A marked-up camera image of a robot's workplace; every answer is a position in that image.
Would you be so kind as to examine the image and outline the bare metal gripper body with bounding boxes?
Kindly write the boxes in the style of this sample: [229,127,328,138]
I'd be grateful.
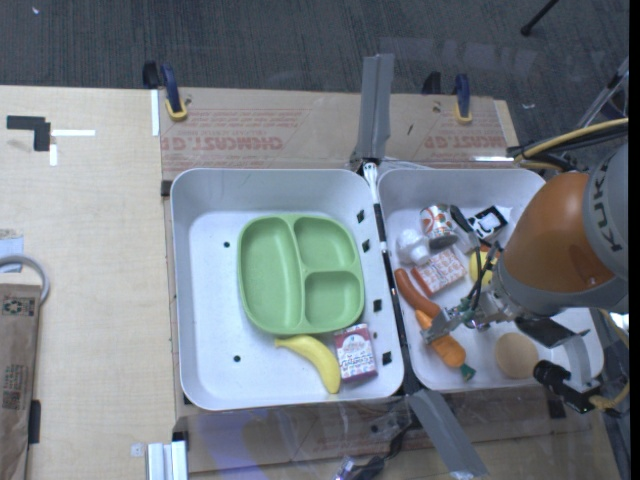
[458,291,522,331]

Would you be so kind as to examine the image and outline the orange carrot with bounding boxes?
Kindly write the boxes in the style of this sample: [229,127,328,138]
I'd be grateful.
[414,309,477,383]

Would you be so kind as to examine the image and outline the orange sausage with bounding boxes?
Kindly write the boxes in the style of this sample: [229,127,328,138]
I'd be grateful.
[393,267,443,320]

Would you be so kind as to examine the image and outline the orange and white packet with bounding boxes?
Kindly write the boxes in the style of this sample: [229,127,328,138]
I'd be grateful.
[410,247,469,298]

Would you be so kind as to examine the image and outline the yellow lemon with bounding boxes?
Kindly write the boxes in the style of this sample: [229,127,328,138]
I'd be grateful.
[468,249,496,290]

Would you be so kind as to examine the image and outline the beige round bread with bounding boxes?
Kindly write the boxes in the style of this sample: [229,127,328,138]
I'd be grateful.
[494,331,541,381]

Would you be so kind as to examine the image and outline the red and white carton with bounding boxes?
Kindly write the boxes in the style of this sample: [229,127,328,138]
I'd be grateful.
[332,323,380,383]

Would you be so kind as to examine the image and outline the black and white box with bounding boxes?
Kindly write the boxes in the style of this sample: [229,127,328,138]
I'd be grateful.
[464,205,514,242]

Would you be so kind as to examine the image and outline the orange and white can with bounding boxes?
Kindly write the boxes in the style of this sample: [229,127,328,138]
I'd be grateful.
[419,203,459,251]

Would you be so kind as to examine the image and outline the yellow banana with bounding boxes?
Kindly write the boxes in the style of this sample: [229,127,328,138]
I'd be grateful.
[273,334,343,396]

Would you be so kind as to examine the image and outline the white plastic tray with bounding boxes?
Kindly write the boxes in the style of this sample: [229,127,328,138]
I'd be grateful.
[169,167,405,412]
[375,167,606,394]

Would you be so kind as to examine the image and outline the green divided plate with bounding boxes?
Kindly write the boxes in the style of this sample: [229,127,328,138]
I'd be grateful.
[237,212,367,337]

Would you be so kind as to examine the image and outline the brown cardboard board red print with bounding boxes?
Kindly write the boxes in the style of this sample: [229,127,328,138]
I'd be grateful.
[158,86,622,475]

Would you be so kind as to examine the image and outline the black tripod leg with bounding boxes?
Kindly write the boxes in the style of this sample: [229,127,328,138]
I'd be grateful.
[519,0,592,37]

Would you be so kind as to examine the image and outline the brown paper bag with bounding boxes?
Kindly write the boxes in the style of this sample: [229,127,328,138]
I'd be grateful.
[0,282,43,480]

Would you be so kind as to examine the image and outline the black cylinder on white bracket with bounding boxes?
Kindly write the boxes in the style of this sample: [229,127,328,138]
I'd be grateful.
[514,316,602,414]

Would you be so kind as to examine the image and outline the black block with thin wires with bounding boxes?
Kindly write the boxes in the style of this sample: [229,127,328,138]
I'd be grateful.
[333,454,387,480]

